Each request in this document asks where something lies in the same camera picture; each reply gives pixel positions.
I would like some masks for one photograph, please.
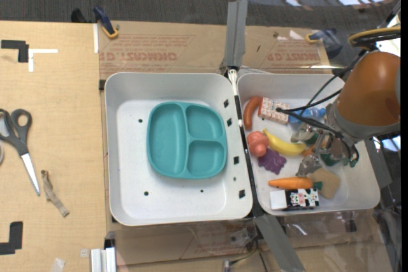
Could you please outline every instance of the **scissors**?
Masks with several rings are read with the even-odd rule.
[[[24,125],[20,125],[18,122],[21,116],[25,116],[27,119]],[[17,149],[18,154],[24,162],[25,170],[28,173],[31,184],[37,195],[40,196],[40,187],[38,186],[33,162],[31,161],[30,153],[27,148],[27,133],[31,122],[31,114],[24,109],[16,109],[11,114],[4,109],[0,109],[0,139],[11,143]]]

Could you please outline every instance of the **scissors blade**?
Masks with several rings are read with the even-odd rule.
[[[40,186],[38,186],[36,173],[34,171],[33,162],[31,161],[29,153],[23,154],[21,158],[24,161],[25,170],[28,173],[28,177],[30,178],[31,185],[33,185],[34,190],[36,191],[37,195],[40,196]]]

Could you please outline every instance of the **teal divided plate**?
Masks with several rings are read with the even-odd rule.
[[[201,179],[217,175],[227,158],[221,116],[195,103],[157,105],[147,126],[147,156],[152,167],[164,176]]]

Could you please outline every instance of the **yellow banana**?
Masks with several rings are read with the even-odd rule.
[[[281,155],[299,155],[306,149],[305,143],[288,143],[270,134],[266,128],[262,132],[268,138],[270,148]]]

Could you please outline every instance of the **plastic tray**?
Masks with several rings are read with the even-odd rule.
[[[221,116],[208,106],[180,101],[153,108],[147,127],[152,167],[173,178],[210,178],[225,167],[227,146]]]
[[[161,103],[207,106],[222,118],[226,164],[211,178],[170,178],[150,165],[147,126]],[[109,203],[123,225],[235,220],[252,208],[231,83],[217,74],[117,73],[105,84]]]
[[[291,74],[258,74],[249,73],[243,75],[238,80],[238,92],[242,108],[252,96],[265,96],[296,108],[307,104],[310,98],[328,81],[332,75],[291,75]],[[318,101],[330,94],[338,91],[344,85],[340,78],[334,79],[327,88],[316,98]],[[262,120],[256,116],[253,117],[252,129],[245,131],[248,135],[251,131],[262,131],[266,128],[270,133],[279,138],[290,141],[293,130],[290,125],[283,125],[271,120]],[[360,159],[354,168],[344,166],[338,163],[332,167],[325,166],[325,169],[331,171],[340,177],[340,187],[337,189],[334,198],[320,198],[320,206],[312,210],[280,211],[272,210],[270,204],[270,192],[277,190],[268,185],[268,181],[277,178],[295,176],[299,164],[303,157],[286,157],[287,162],[280,173],[266,170],[258,165],[258,158],[251,156],[254,179],[256,183],[256,192],[259,203],[262,208],[272,215],[297,215],[329,211],[346,210],[364,210],[375,207],[380,200],[380,191],[374,170],[368,157],[364,142],[356,145]]]

